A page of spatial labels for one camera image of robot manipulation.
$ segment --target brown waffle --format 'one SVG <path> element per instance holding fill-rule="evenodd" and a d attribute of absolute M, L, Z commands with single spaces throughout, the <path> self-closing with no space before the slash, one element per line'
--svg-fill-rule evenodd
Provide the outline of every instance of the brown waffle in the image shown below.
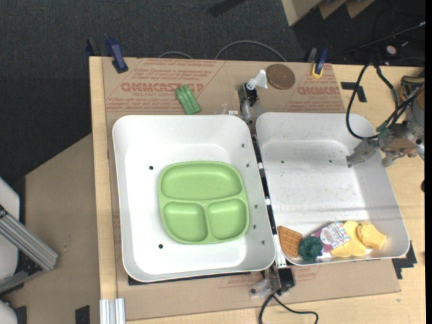
<path fill-rule="evenodd" d="M 279 241 L 283 252 L 290 257 L 298 257 L 298 247 L 302 241 L 302 234 L 286 227 L 277 227 Z"/>

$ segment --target green plastic clip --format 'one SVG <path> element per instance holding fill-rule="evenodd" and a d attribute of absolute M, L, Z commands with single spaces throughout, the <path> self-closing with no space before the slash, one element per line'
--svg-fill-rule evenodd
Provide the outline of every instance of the green plastic clip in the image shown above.
<path fill-rule="evenodd" d="M 182 105 L 185 114 L 192 115 L 201 111 L 201 107 L 198 102 L 196 102 L 194 94 L 189 86 L 185 84 L 181 85 L 175 90 L 175 96 Z"/>

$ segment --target green divided tray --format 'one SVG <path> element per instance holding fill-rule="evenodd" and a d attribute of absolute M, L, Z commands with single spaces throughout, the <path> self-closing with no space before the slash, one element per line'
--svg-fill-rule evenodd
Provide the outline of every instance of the green divided tray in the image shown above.
<path fill-rule="evenodd" d="M 185 244 L 227 242 L 249 226 L 243 180 L 231 165 L 215 161 L 174 163 L 158 181 L 163 226 Z"/>

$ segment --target green object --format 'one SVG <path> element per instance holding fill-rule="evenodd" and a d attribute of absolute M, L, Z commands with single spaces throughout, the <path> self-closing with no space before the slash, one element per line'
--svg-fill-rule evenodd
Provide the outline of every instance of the green object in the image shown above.
<path fill-rule="evenodd" d="M 159 176 L 158 192 L 163 226 L 178 242 L 227 242 L 248 229 L 246 189 L 238 171 L 227 163 L 174 163 Z"/>
<path fill-rule="evenodd" d="M 309 236 L 301 241 L 298 254 L 306 261 L 314 261 L 323 254 L 323 245 L 316 236 Z"/>
<path fill-rule="evenodd" d="M 175 96 L 182 105 L 185 114 L 192 115 L 201 111 L 201 107 L 198 102 L 196 102 L 194 94 L 189 86 L 181 85 L 175 90 Z"/>

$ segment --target blue clamp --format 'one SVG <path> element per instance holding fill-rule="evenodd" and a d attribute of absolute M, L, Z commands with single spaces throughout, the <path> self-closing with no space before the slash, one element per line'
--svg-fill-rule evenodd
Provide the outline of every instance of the blue clamp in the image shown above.
<path fill-rule="evenodd" d="M 329 51 L 327 48 L 323 48 L 321 50 L 321 54 L 318 58 L 318 61 L 313 65 L 312 77 L 319 79 L 323 76 L 324 63 L 325 63 L 325 59 L 327 58 L 328 52 Z"/>
<path fill-rule="evenodd" d="M 122 50 L 120 49 L 119 42 L 113 38 L 109 37 L 105 41 L 105 46 L 108 50 L 108 54 L 114 57 L 113 65 L 118 73 L 123 73 L 129 70 L 126 62 L 124 62 Z"/>

